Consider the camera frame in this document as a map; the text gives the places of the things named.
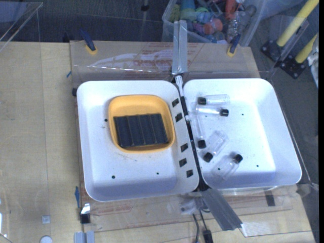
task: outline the floor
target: floor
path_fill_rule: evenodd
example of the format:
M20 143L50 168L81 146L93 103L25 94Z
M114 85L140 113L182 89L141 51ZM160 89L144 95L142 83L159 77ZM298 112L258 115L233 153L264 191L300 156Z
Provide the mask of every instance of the floor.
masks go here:
M150 7L146 16L149 21L144 31L139 32L138 26L141 25L143 18L141 5L144 0L24 1L44 3L38 13L41 42L65 42L69 39L82 39L80 28L88 31L94 40L158 42L161 40L163 31L161 17L169 2L169 0L149 0ZM281 14L294 16L303 3ZM274 65L260 51L262 45L268 40L269 33L273 31L269 29L271 20L269 18L260 22L250 43L260 71L268 71ZM291 50L292 55L297 54L318 32L319 6L307 20L310 25ZM15 40L38 41L38 33L31 31L34 27L33 23L27 24ZM275 74L269 81L274 85L281 106L285 110L304 167L301 184L312 184L310 193L303 197L303 200L315 238L319 241L318 88L309 67L297 79L291 78L280 68L275 68L273 71Z

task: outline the clear plastic sheet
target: clear plastic sheet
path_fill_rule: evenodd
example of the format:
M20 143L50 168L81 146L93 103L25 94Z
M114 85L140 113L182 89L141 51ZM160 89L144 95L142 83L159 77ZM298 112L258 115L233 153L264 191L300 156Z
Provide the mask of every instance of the clear plastic sheet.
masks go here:
M0 13L12 17L0 21L1 28L10 24L8 32L1 29L0 49L0 242L39 242L51 234L41 46L8 43L19 31L39 36L40 6L0 2L1 10L16 12Z
M285 114L302 167L298 192L319 242L318 87L306 61L319 30L318 0L302 1L299 6L263 24L270 28L260 46L260 53L264 55L256 57L257 63L260 68L269 69L267 79L275 88Z
M0 52L31 19L36 19L38 24L37 18L33 16L42 6L43 3L0 1Z
M76 157L73 151L77 138L70 132L75 130L74 121L78 121L78 116L76 114L74 117L71 110L75 107L77 113L77 105L71 107L70 89L77 88L87 80L103 78L172 81L170 73L173 51L172 43L143 40L94 42L98 46L95 56L85 50L84 41L70 43L73 83L70 73L66 76L65 73L60 73L62 77L59 80L52 72L43 75L40 44L28 44L26 49L10 43L0 53L0 64L4 70L0 79L1 234L5 234L13 243L39 242L44 235L63 238L62 242L72 242L73 235L70 231L67 232L67 227L76 228L77 232L78 226L75 224L79 224L78 213L85 204L89 204L91 222L83 224L82 229L84 232L94 231L96 243L193 242L197 236L199 242L203 242L205 226L198 209L201 210L214 241L240 242L248 238L246 240L260 242L271 237L274 241L313 242L305 209L310 208L314 213L316 208L304 206L302 202L309 197L314 198L316 193L318 195L318 187L310 179L301 185L222 190L225 199L243 221L242 229L235 231L221 231L201 201L199 192L112 202L91 199L84 187L81 152L79 150ZM227 49L226 45L188 44L188 72L183 74L184 81L211 77L262 76L263 73L258 71L249 48L238 47L233 58L226 58ZM52 51L48 49L43 54L44 58ZM129 56L127 67L119 65L123 63L123 58L118 58L120 55ZM156 55L160 56L160 63L152 60ZM34 59L34 63L28 61L30 58ZM142 60L141 67L134 63L137 59ZM89 67L100 60L103 60L103 65L99 70ZM147 73L145 78L139 77L143 68L148 73L155 69L156 73ZM99 78L94 75L97 72L101 73ZM43 80L50 79L52 83L43 84ZM47 89L46 96L43 94L44 89ZM45 126L55 133L47 134ZM63 170L59 170L66 159L69 162L64 164ZM80 172L75 182L73 175L78 174L74 170L78 164ZM74 189L75 185L80 196L76 202L74 190L69 190L66 195L61 194L66 189L65 186ZM199 225L198 234L192 214L195 214ZM0 235L0 242L8 240Z
M134 57L142 57L143 54L159 53L165 49L169 50L169 62L166 68L166 79L171 79L172 69L172 43L143 43L143 42L104 42L94 41L104 51L106 58L118 57L134 52ZM137 70L129 67L120 76L111 73L100 76L89 68L86 59L97 59L97 55L87 55L85 42L71 42L71 59L73 87L77 88L80 83L87 80L119 80L127 79L127 71ZM260 78L266 76L267 72L258 71L255 63L251 60L253 54L250 48L238 47L233 58L226 55L228 45L214 44L188 44L188 72L183 73L184 82L191 79L202 78ZM152 62L147 61L151 69L156 69ZM104 71L114 71L114 66ZM93 73L91 78L87 77L89 72ZM138 72L133 72L133 79L142 78ZM160 79L153 73L148 79ZM192 214L195 214L200 226L200 240L204 223L198 211L201 203L199 192L186 195L170 195L164 197L152 197L144 199L118 200L112 202L97 202L91 199L83 181L83 163L79 148L80 166L80 206L90 204L91 222L83 224L84 232L95 231L96 242L167 242L180 240L179 242L193 242L196 237L196 224ZM239 215L244 225L242 229L235 231L220 232L221 228L214 217L204 209L202 215L207 228L213 233L214 240L222 238L236 241L244 237L262 237L272 235L274 238L294 237L295 232L305 232L306 238L312 239L311 228L304 212L301 197L296 193L297 186L275 187L275 188L243 188L222 190L225 199L234 211Z

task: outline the white tray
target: white tray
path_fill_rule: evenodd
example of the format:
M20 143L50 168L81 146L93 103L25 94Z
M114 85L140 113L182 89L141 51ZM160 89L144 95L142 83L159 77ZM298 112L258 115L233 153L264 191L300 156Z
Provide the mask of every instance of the white tray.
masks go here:
M127 154L110 136L108 105L122 95L156 95L167 103L175 126L174 144L161 152ZM199 176L195 165L178 90L167 81L93 81L77 90L80 142L85 187L97 201L187 193L195 190ZM175 122L175 116L183 118ZM181 152L184 144L188 148ZM180 166L179 161L186 159Z
M175 126L176 140L168 149L155 153L125 153L113 143L107 119L112 98L122 95L156 95L167 103ZM221 155L239 152L244 157L228 180L216 185L210 163L197 150L202 177L211 188L259 188L292 185L301 178L298 158L270 83L262 79L198 79L184 86L188 110L198 94L228 94L228 117L205 117L206 135L223 130L229 137ZM93 81L77 90L80 142L85 187L97 201L188 193L199 183L197 166L183 118L176 87L167 81ZM188 148L182 152L181 146Z
M212 168L218 158L208 163L202 159L203 150L197 149L202 176L211 188L272 187L300 180L294 145L269 82L259 78L191 80L184 86L188 111L199 93L229 95L229 116L206 115L203 128L206 138L214 130L223 130L229 137L219 157L239 152L244 158L234 175L217 185Z

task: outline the yellow tray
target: yellow tray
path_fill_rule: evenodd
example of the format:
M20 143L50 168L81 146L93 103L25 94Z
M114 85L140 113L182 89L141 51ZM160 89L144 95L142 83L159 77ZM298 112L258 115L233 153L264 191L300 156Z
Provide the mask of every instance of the yellow tray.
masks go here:
M129 147L127 149L118 145L117 131L113 121L114 117L156 113L162 116L168 143ZM114 145L126 153L158 152L171 147L175 141L175 131L168 105L162 98L155 95L126 95L113 98L108 107L108 121Z

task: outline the transparent acrylic panel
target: transparent acrylic panel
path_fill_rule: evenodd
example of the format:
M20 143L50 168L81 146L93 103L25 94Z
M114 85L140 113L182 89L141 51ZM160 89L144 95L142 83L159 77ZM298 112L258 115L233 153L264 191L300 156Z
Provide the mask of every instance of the transparent acrylic panel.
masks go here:
M294 146L302 167L300 186L310 188L311 193L303 197L303 204L313 231L319 229L318 201L318 83L312 76L307 58L311 55L314 40L319 30L318 5L311 9L307 18L295 17L304 6L295 7L283 14L268 19L269 34L264 44L283 46L278 62L263 53L259 60L267 61L261 67L269 68L269 81L279 99Z
M94 41L128 41L159 42L161 41L163 22L143 18L122 18L77 14L76 26L87 31ZM91 32L93 23L97 31ZM75 29L75 38L81 39L79 29Z
M91 36L91 29L87 28L90 19L89 16L79 16L82 22L80 26ZM101 16L92 16L92 19L98 19L106 25L114 21L125 20L130 23L134 21L134 19ZM154 27L155 23L151 22L150 27ZM160 43L154 39L145 40L140 32L138 33L136 38L128 37L125 30L113 32L106 31L103 27L101 36L92 37L98 48L95 55L88 53L82 37L79 37L80 41L71 41L73 88L77 89L80 84L88 80L164 79L172 81L170 73L173 43ZM188 72L183 74L184 83L190 79L199 78L262 78L268 74L267 71L258 70L250 48L237 47L236 54L232 58L226 55L227 50L228 45L189 43ZM163 59L163 64L156 58ZM78 127L77 105L76 121ZM195 214L200 227L199 240L203 240L204 223L196 208L197 203L201 202L198 200L201 199L198 192L112 202L95 201L85 190L79 139L78 147L79 205L81 207L85 204L90 205L91 218L91 222L83 224L83 228L84 232L95 231L96 242L107 242L108 239L111 242L167 242L172 240L193 242L197 228L192 214ZM209 210L203 208L202 215L207 228L213 233L214 240L240 242L244 237L260 237L258 239L262 241L263 235L273 235L274 238L277 237L276 235L284 235L282 237L290 238L289 235L292 234L294 237L295 232L311 234L301 197L296 194L297 189L296 186L292 186L223 190L225 199L243 223L246 223L244 230L220 232L221 228L213 215L208 212ZM299 226L290 226L287 223L296 220L296 213L299 215ZM258 220L261 221L260 226L263 225L266 229L255 229Z
M37 15L24 24L39 35ZM0 230L14 243L39 242L51 235L41 45L2 48Z
M84 230L94 230L96 242L194 242L198 233L208 229L220 242L263 241L289 239L314 242L312 231L296 186L272 190L246 190L225 193L224 197L242 220L242 229L222 231L208 209L201 206L199 193L164 198L93 203L91 224ZM195 215L199 226L194 221Z
M29 20L35 20L33 16L42 6L43 3L0 1L0 52ZM35 26L35 28L37 31L27 35L38 36L39 39L38 26Z

